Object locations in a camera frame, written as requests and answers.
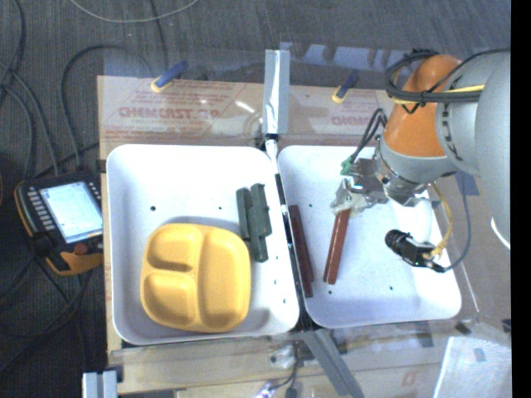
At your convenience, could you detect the reddish brown long block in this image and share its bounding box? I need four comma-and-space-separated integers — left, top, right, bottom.
323, 206, 352, 286

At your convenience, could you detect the black cylinder on white bracket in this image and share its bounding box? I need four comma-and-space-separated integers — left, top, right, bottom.
384, 195, 441, 270

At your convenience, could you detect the white plastic tray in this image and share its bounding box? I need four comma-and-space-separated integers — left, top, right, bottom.
275, 144, 463, 330
105, 143, 301, 347

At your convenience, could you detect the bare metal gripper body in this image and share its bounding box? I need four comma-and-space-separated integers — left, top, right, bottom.
346, 158, 428, 207

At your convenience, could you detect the yellow divided plate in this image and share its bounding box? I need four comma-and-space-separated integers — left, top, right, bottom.
139, 221, 253, 334

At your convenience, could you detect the dark red long block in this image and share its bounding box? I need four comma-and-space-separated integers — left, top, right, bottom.
288, 204, 315, 299

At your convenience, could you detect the brown cardboard board, red print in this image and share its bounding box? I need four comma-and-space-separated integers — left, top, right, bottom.
96, 75, 482, 396

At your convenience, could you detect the dark green long block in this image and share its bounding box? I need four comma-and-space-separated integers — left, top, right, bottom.
236, 187, 253, 241
247, 182, 274, 264

